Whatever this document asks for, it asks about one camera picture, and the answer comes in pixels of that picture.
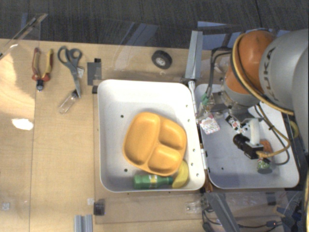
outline white plastic tray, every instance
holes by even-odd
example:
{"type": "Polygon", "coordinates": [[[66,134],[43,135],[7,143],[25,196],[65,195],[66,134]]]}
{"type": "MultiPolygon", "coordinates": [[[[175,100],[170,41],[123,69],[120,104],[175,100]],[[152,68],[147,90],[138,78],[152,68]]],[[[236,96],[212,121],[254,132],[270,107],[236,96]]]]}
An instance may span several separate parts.
{"type": "MultiPolygon", "coordinates": [[[[200,98],[205,93],[206,84],[197,86],[195,90],[197,104],[201,102],[200,98]]],[[[213,91],[220,91],[219,85],[213,85],[213,91]]],[[[269,120],[287,136],[282,115],[279,111],[261,104],[269,120]]],[[[253,116],[257,116],[253,108],[249,109],[253,116]]],[[[221,189],[265,189],[265,188],[292,188],[299,182],[299,173],[295,163],[292,149],[289,148],[290,160],[282,166],[272,166],[272,173],[260,174],[257,172],[257,160],[251,160],[246,157],[240,149],[233,143],[233,137],[237,134],[232,127],[224,120],[218,119],[221,127],[220,131],[206,135],[202,132],[204,148],[207,151],[207,167],[209,168],[209,177],[211,182],[221,189]]],[[[261,139],[267,139],[273,150],[277,151],[282,145],[275,135],[268,130],[264,121],[260,122],[261,139]]],[[[281,153],[272,158],[277,163],[284,162],[287,156],[281,153]]]]}
{"type": "Polygon", "coordinates": [[[197,126],[190,90],[179,83],[106,80],[98,87],[100,130],[100,179],[113,192],[197,190],[204,185],[197,126]],[[133,176],[143,172],[129,164],[122,154],[126,131],[135,115],[153,112],[181,125],[187,134],[184,159],[189,181],[181,189],[135,190],[133,176]]]}

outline green bottle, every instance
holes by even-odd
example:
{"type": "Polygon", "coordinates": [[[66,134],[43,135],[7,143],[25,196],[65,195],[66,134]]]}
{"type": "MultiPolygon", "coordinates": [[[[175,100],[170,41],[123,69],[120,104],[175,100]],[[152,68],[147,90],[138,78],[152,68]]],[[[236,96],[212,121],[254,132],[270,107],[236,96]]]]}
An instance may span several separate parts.
{"type": "Polygon", "coordinates": [[[161,177],[155,174],[139,175],[133,177],[134,189],[153,189],[161,185],[171,185],[173,178],[171,176],[161,177]]]}

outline bottle label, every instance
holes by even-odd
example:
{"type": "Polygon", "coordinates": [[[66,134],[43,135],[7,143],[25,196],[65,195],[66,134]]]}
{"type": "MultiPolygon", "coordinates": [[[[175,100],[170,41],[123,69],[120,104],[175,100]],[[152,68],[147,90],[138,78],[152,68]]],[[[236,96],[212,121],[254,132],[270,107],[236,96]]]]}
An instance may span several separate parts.
{"type": "Polygon", "coordinates": [[[150,180],[150,184],[149,184],[149,188],[157,188],[158,187],[158,176],[155,174],[151,174],[149,175],[149,180],[150,180]]]}

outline yellow cable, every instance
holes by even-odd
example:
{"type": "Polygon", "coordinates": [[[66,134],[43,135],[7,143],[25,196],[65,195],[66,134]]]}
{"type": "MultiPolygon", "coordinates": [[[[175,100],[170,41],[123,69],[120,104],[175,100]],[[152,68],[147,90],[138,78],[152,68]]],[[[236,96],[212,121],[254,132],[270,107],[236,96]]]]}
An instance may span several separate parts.
{"type": "Polygon", "coordinates": [[[288,109],[285,109],[285,108],[282,108],[282,107],[279,107],[279,106],[276,106],[274,103],[272,102],[269,102],[268,100],[266,100],[263,96],[261,96],[258,92],[255,91],[254,87],[252,87],[242,76],[242,74],[240,73],[239,71],[239,67],[238,65],[236,64],[236,48],[238,48],[238,44],[239,44],[239,41],[241,40],[241,38],[244,36],[244,34],[241,34],[235,41],[235,44],[234,44],[234,47],[233,47],[233,50],[232,50],[232,58],[233,58],[233,63],[234,63],[234,69],[237,73],[237,76],[238,78],[240,79],[240,81],[242,82],[242,84],[250,91],[250,93],[252,95],[254,95],[257,99],[259,99],[260,101],[262,101],[263,103],[265,103],[266,105],[282,112],[282,113],[285,113],[285,114],[288,114],[288,115],[294,115],[294,113],[288,109]]]}
{"type": "Polygon", "coordinates": [[[257,154],[260,158],[269,158],[269,157],[273,157],[273,156],[275,156],[275,155],[278,155],[278,154],[280,154],[280,153],[286,151],[286,150],[290,147],[290,145],[291,145],[290,140],[289,140],[286,136],[284,136],[280,131],[278,131],[278,129],[269,121],[269,119],[267,118],[267,116],[266,116],[266,114],[264,113],[263,109],[261,108],[260,104],[258,104],[257,106],[259,107],[259,109],[260,109],[260,111],[261,111],[261,113],[262,113],[264,119],[269,123],[269,125],[272,126],[272,128],[274,129],[274,131],[275,131],[279,136],[281,136],[281,137],[287,142],[287,145],[286,145],[283,149],[278,150],[278,151],[273,152],[273,153],[267,153],[267,152],[265,152],[265,151],[257,151],[256,154],[257,154]]]}

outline scissors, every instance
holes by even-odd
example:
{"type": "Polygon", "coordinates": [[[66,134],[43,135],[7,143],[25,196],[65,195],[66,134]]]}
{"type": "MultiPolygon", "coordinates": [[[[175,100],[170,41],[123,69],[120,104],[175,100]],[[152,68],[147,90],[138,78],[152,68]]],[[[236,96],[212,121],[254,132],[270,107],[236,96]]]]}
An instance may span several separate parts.
{"type": "Polygon", "coordinates": [[[68,69],[71,71],[71,74],[74,79],[75,87],[76,87],[76,92],[79,98],[81,97],[81,87],[78,81],[77,66],[78,66],[78,61],[81,59],[81,57],[82,57],[82,52],[81,50],[77,48],[69,50],[66,48],[66,46],[62,46],[58,50],[58,59],[62,64],[68,67],[68,69]],[[63,61],[60,57],[60,54],[63,50],[65,51],[64,56],[66,58],[66,61],[63,61]]]}

